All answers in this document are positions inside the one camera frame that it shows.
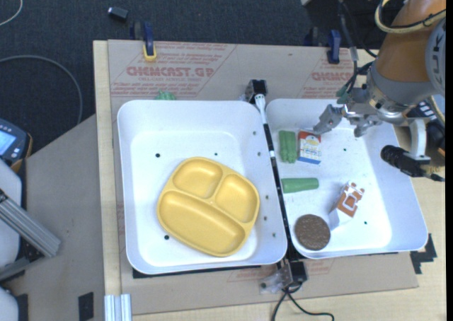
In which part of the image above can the black block with thin wires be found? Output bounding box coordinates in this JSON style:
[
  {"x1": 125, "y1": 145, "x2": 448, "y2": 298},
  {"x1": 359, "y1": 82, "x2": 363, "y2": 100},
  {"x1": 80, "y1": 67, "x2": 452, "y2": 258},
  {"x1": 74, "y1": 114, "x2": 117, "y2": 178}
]
[
  {"x1": 258, "y1": 259, "x2": 309, "y2": 295},
  {"x1": 243, "y1": 78, "x2": 268, "y2": 103}
]

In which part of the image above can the black cylinder on white bracket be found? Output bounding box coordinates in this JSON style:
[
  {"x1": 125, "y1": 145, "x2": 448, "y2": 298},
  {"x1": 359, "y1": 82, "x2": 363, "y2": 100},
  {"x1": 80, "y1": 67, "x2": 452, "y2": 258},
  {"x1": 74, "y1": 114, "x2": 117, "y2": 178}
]
[{"x1": 380, "y1": 117, "x2": 433, "y2": 177}]

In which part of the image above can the yellow divided plate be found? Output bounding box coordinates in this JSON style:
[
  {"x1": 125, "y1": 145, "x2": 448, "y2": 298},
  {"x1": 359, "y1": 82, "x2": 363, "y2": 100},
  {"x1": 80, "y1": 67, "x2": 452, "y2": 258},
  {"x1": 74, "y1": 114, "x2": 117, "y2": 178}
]
[{"x1": 156, "y1": 156, "x2": 261, "y2": 258}]

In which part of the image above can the green asparagus bundle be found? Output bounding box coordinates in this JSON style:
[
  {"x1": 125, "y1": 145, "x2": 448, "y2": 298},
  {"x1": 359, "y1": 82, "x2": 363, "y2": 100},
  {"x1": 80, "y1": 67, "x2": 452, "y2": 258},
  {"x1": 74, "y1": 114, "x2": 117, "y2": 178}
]
[{"x1": 277, "y1": 129, "x2": 298, "y2": 164}]

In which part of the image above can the brown cardboard board red print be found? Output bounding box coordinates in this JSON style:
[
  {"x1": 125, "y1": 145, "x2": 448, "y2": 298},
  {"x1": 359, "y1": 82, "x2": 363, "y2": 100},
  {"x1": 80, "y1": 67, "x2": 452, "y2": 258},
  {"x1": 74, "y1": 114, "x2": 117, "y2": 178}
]
[{"x1": 107, "y1": 39, "x2": 420, "y2": 315}]

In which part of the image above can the small black box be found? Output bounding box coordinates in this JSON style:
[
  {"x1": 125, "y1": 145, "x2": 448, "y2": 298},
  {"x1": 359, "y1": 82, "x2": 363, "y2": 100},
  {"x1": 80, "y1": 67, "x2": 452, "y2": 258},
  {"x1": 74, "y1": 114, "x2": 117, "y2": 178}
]
[{"x1": 107, "y1": 6, "x2": 130, "y2": 23}]

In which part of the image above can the red and white carton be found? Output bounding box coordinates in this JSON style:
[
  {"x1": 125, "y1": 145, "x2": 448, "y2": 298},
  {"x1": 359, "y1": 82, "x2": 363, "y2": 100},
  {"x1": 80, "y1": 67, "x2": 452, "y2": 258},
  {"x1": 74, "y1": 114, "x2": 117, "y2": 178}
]
[{"x1": 296, "y1": 129, "x2": 323, "y2": 165}]

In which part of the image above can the orange and white carton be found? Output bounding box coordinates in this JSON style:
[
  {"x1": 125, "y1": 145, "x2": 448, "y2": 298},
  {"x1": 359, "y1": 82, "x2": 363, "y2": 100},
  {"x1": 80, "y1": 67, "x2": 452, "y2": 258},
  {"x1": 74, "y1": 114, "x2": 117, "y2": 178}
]
[{"x1": 328, "y1": 181, "x2": 366, "y2": 230}]

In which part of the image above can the white plastic tray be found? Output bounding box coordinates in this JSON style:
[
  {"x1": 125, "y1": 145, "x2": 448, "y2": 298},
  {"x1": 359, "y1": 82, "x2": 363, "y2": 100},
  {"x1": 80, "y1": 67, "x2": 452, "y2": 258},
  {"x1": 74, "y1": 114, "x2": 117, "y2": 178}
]
[
  {"x1": 264, "y1": 98, "x2": 430, "y2": 261},
  {"x1": 116, "y1": 99, "x2": 289, "y2": 276}
]

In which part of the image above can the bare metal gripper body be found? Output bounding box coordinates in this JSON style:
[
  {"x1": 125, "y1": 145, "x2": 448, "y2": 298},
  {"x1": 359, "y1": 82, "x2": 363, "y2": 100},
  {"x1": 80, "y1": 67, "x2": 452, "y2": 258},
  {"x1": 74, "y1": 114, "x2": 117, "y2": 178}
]
[{"x1": 341, "y1": 87, "x2": 408, "y2": 127}]

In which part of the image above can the thin black and white rod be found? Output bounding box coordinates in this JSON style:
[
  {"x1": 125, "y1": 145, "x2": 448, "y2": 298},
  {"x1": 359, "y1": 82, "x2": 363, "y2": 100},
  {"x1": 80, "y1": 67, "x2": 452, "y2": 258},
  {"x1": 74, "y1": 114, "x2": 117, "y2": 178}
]
[{"x1": 254, "y1": 94, "x2": 292, "y2": 243}]

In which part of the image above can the brown round biscuit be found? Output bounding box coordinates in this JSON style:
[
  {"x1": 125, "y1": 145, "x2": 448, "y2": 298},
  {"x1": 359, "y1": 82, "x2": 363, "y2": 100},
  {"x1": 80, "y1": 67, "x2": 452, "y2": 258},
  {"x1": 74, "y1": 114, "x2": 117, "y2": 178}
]
[{"x1": 294, "y1": 214, "x2": 332, "y2": 252}]

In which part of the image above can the green cucumber piece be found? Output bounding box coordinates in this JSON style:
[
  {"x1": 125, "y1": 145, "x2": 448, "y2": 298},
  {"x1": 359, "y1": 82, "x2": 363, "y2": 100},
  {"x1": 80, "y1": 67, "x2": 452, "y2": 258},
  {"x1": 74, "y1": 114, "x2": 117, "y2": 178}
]
[{"x1": 280, "y1": 177, "x2": 320, "y2": 194}]

